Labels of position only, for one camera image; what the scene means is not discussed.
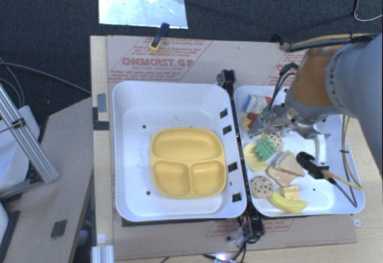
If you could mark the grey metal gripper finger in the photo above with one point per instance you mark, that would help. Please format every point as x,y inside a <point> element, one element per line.
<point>267,124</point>
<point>254,130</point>

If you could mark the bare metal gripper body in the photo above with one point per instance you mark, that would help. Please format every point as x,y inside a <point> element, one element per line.
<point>282,122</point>

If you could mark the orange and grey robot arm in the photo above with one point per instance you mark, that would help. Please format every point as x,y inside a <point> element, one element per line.
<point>344,76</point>

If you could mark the red and yellow fries packet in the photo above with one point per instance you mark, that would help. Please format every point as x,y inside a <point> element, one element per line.
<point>249,120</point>

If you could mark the round tan waffle biscuit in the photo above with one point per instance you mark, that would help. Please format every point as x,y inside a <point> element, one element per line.
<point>276,140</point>

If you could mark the thin black and white rod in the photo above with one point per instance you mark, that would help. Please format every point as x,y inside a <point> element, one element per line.
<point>239,142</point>

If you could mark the green ridged toy vegetable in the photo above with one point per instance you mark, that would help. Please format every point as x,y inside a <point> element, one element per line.
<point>264,149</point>

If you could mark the blue and yellow carton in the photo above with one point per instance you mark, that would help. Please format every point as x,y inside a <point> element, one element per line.
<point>254,103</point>

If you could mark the yellow round slice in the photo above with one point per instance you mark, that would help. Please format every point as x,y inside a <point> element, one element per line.
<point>251,160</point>

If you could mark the tan triangular sandwich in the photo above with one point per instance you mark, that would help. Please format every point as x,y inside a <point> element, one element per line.
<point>290,164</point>

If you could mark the tan bread slice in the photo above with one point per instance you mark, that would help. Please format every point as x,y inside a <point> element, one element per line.
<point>278,176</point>

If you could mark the round chocolate chip biscuit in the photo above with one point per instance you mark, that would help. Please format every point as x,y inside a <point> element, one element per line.
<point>261,187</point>

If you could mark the yellow cheese wedge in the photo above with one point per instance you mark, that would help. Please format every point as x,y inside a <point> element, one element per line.
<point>291,192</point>

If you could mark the yellow divided plate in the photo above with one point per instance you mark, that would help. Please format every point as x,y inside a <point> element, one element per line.
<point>187,163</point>

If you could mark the yellow banana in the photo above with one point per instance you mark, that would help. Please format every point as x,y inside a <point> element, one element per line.
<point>287,203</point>

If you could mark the white plastic tray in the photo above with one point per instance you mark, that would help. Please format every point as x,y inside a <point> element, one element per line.
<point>134,151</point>
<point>326,196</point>

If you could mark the brown cardboard board red print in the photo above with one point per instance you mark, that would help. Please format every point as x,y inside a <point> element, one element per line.
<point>203,55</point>

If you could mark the black cylinder on white bracket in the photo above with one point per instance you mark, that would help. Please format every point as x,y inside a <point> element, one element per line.
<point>311,164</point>

